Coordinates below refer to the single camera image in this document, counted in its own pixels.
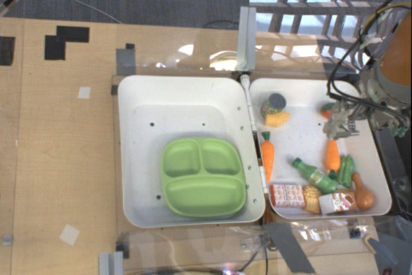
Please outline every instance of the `white square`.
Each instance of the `white square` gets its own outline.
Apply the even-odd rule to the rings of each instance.
[[[77,237],[79,236],[80,231],[74,228],[71,225],[66,225],[60,235],[60,239],[67,244],[75,245]]]
[[[78,99],[90,99],[91,87],[80,87]]]

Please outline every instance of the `wooden table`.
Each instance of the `wooden table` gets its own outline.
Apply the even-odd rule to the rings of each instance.
[[[57,25],[89,27],[89,42],[66,43],[65,61],[45,61],[44,36],[55,35]],[[99,253],[115,250],[122,229],[133,231],[132,237],[146,235],[122,222],[116,192],[111,95],[116,49],[135,44],[137,73],[225,77],[227,72],[208,68],[209,58],[196,54],[236,49],[237,32],[2,18],[0,36],[16,38],[13,65],[0,66],[0,234],[14,237],[12,245],[0,246],[0,274],[98,274]],[[156,63],[177,63],[179,48],[190,44],[201,45],[195,46],[193,58],[181,60],[175,69],[155,68]],[[88,99],[78,98],[81,87],[90,88]],[[374,233],[372,220],[364,221]],[[60,239],[66,225],[79,231],[73,245]],[[213,252],[213,242],[225,249],[230,243],[230,238],[216,240],[219,231],[226,229],[211,229],[208,238],[206,229],[200,242],[212,251],[210,259],[219,253]],[[184,239],[191,240],[166,238],[164,252],[170,256],[173,251],[180,265],[203,262],[201,257],[190,260]],[[154,252],[160,246],[150,240],[135,243],[139,251]],[[303,248],[319,274],[339,269],[345,274],[377,273],[372,253],[359,240],[342,238],[316,246],[303,242]],[[195,255],[196,244],[192,250]],[[250,266],[250,274],[264,273],[261,259]],[[270,259],[271,272],[288,274],[278,252]],[[145,267],[132,259],[125,266],[130,274]]]

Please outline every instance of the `green bottle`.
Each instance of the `green bottle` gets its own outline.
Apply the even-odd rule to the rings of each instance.
[[[306,165],[300,158],[294,160],[293,167],[299,169],[303,177],[324,194],[330,194],[337,188],[337,182],[329,178],[315,166]]]

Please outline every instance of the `green divided plate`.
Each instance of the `green divided plate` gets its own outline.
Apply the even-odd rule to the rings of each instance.
[[[236,148],[219,138],[183,138],[162,154],[165,201],[177,214],[226,216],[246,202],[246,182]]]

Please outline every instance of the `orange carrot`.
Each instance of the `orange carrot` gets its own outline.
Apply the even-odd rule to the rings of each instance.
[[[275,159],[275,147],[270,143],[270,132],[262,132],[265,141],[260,145],[260,150],[262,152],[263,166],[266,172],[266,181],[270,182],[270,177],[272,176],[273,161]]]
[[[329,140],[326,152],[326,168],[331,171],[338,171],[341,167],[341,158],[337,148],[336,140]]]

